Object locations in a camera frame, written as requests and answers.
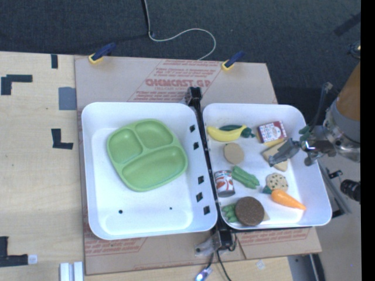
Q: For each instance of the tan bread slice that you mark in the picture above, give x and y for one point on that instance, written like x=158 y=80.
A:
x=266 y=216

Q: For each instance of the white plastic tray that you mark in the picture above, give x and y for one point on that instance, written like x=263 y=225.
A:
x=146 y=212
x=257 y=157

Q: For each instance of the brown round burger patty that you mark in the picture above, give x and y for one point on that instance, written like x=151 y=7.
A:
x=249 y=211

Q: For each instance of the yellow banana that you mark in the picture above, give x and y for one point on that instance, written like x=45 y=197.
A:
x=224 y=134

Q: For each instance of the green pea pods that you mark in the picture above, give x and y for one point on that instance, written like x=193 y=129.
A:
x=230 y=212

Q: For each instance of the brown cardboard board red print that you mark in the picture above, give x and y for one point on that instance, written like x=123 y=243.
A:
x=123 y=78

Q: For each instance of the orange carrot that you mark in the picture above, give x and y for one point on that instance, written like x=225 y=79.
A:
x=285 y=199

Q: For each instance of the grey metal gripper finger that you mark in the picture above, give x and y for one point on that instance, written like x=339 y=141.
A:
x=310 y=159
x=285 y=151

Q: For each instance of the tan oval potato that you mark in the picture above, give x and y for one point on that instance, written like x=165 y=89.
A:
x=233 y=153

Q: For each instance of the green divided plate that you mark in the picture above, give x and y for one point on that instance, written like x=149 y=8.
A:
x=146 y=154

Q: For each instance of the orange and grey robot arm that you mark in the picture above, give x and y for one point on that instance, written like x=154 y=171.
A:
x=350 y=98

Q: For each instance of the black cylinder on white bracket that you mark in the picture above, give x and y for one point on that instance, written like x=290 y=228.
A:
x=351 y=189

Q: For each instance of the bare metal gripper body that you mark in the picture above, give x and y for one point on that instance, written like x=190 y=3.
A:
x=325 y=145

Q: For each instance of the chocolate chip biscuit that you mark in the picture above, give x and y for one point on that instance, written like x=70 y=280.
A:
x=276 y=181

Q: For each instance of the red and white carton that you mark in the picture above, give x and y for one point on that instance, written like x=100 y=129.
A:
x=271 y=132

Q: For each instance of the yellow cheese wedge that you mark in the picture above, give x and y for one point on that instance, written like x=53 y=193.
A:
x=282 y=166

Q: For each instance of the red and white can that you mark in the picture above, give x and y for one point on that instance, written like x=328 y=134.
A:
x=224 y=183

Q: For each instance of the green beans bunch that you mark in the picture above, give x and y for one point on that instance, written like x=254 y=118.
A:
x=245 y=178

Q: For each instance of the thin black rod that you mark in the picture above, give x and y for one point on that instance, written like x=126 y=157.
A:
x=207 y=157

